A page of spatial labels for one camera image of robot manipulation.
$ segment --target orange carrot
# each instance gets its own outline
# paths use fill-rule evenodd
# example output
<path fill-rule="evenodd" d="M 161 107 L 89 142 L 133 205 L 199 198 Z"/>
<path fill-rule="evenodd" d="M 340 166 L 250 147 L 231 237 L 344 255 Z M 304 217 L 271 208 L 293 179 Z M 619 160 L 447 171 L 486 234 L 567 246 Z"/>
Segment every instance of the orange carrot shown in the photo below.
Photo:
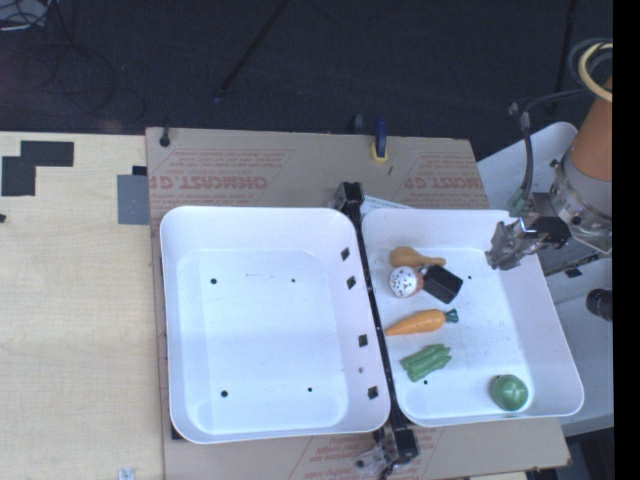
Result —
<path fill-rule="evenodd" d="M 430 332 L 440 329 L 445 322 L 457 322 L 458 312 L 454 309 L 440 311 L 439 309 L 426 309 L 419 311 L 404 320 L 389 327 L 385 334 L 397 336 L 399 334 L 413 334 L 416 332 Z"/>

